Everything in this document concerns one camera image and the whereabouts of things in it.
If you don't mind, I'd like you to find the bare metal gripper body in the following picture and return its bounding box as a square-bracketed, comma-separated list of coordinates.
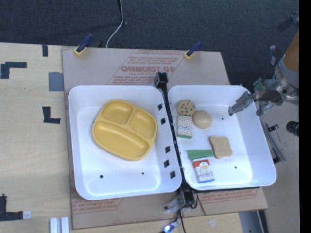
[253, 78, 300, 107]

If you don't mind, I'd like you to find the beige round bread bun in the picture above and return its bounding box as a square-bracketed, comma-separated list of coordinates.
[191, 109, 213, 130]

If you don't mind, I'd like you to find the tan bread slice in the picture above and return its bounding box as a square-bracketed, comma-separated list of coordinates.
[209, 135, 233, 160]

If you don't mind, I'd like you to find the white plastic tray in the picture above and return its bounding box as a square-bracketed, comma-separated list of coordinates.
[167, 84, 277, 191]
[68, 85, 183, 201]

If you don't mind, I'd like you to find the brown chocolate chip biscuit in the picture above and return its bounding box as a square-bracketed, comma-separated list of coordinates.
[176, 99, 196, 117]

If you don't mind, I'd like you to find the white and green carton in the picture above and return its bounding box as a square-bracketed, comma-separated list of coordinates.
[176, 115, 194, 140]

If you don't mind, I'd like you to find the green flat packet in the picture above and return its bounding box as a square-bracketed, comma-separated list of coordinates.
[186, 149, 215, 161]

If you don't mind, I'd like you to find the thin black rod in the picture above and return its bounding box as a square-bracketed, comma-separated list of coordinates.
[159, 81, 192, 197]

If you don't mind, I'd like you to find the red white blue carton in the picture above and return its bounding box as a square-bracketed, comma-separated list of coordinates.
[191, 156, 216, 184]

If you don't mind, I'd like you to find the yellow divided plate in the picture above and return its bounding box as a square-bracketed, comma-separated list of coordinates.
[91, 99, 158, 162]

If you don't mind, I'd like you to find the brown cardboard board red print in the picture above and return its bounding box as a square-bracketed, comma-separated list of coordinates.
[61, 47, 269, 230]

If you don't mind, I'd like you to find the black cylinder on white bracket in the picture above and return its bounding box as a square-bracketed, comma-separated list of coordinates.
[286, 120, 300, 137]

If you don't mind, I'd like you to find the black block with wires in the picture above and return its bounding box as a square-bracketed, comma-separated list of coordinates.
[181, 189, 195, 208]
[155, 72, 169, 89]

